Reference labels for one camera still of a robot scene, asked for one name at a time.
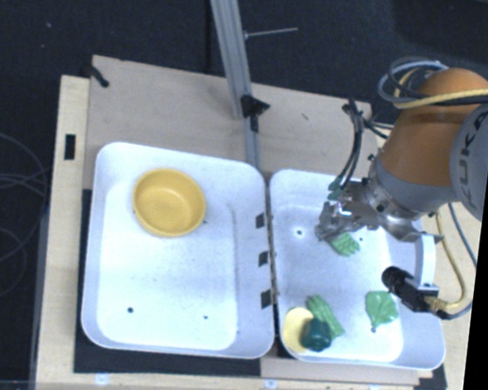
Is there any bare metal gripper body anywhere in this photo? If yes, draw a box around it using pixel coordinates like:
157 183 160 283
335 178 432 245

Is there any light green toy vegetable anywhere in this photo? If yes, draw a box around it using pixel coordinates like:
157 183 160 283
329 230 363 259

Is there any thin black and white rod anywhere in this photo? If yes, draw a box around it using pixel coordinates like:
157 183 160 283
247 173 295 316

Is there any white plastic tray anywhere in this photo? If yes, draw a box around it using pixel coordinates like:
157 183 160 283
247 166 467 380
72 138 297 370

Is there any green toy asparagus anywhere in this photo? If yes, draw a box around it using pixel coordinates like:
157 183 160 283
301 293 350 340

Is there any light green toy leaf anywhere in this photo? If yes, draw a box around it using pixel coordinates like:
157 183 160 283
361 287 403 336

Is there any dark green toy pepper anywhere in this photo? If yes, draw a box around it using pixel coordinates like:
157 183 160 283
298 316 336 355

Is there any yellow bowl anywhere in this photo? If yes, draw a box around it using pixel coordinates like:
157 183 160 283
126 163 212 244

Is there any pale wood board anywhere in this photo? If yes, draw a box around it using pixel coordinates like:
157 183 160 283
55 54 485 390

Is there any black cylinder on white bracket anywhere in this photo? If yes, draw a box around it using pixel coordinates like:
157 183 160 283
377 228 448 316

